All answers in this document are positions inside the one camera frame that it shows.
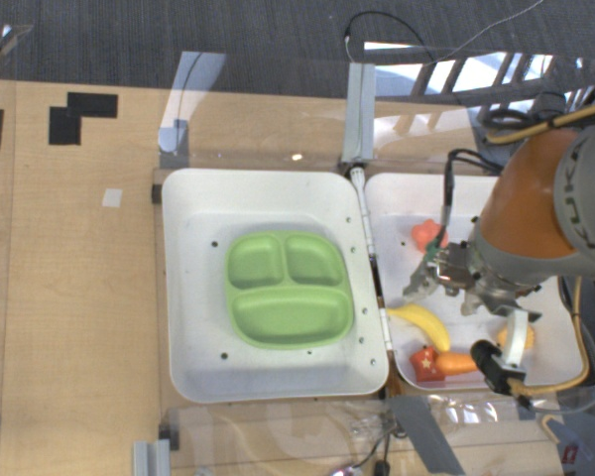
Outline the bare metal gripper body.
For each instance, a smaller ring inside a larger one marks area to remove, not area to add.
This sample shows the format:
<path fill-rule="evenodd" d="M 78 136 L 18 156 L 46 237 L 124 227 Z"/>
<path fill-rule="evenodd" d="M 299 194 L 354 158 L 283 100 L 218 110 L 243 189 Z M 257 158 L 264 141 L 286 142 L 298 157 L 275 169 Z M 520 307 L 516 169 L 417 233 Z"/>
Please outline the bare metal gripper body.
<path fill-rule="evenodd" d="M 434 256 L 437 284 L 457 286 L 461 292 L 472 290 L 480 280 L 480 273 L 472 264 L 473 247 L 467 241 L 450 242 Z"/>

